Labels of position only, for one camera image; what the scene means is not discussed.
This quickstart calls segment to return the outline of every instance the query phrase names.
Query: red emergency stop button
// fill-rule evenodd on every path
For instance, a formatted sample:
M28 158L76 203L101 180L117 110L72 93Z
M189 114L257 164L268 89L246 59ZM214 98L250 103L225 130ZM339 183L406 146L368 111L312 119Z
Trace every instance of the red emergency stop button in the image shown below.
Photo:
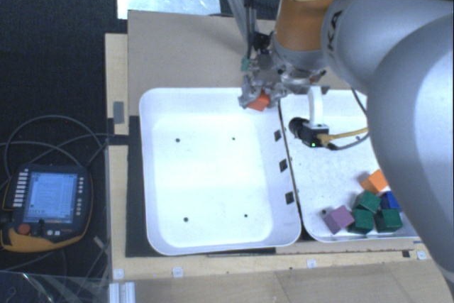
M28 235L31 231L31 226L29 224L20 224L17 228L17 232L20 235Z

